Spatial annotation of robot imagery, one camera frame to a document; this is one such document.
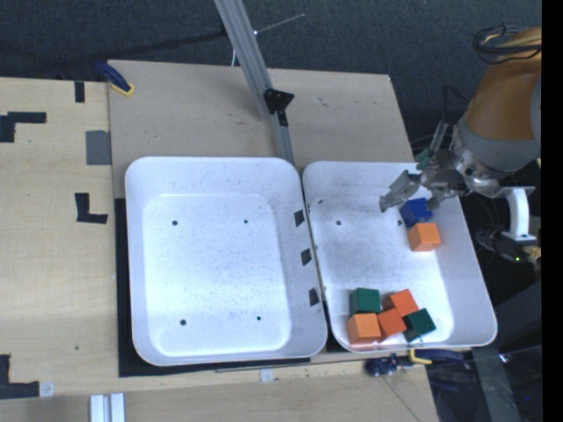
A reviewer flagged orange cube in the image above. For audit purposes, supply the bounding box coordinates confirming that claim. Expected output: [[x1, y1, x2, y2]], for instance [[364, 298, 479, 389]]
[[376, 308, 408, 339], [406, 222, 442, 253], [381, 288, 420, 318], [345, 312, 384, 347]]

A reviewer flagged green cube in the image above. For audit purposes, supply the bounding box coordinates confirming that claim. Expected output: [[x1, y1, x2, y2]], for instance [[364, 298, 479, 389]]
[[348, 287, 382, 317], [402, 308, 438, 344]]

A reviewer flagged white plastic tray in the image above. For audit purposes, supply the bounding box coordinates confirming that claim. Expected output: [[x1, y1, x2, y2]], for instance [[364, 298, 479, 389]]
[[124, 156, 329, 367], [301, 160, 499, 354]]

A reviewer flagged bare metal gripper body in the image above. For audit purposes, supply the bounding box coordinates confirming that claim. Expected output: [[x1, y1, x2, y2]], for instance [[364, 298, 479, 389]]
[[419, 141, 503, 199]]

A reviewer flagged blue cube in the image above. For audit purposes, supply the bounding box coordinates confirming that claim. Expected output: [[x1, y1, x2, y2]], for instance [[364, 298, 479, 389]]
[[398, 197, 435, 229]]

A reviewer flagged black cylinder on white bracket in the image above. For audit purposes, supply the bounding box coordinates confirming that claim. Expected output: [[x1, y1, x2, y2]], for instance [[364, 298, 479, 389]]
[[474, 185, 539, 259]]

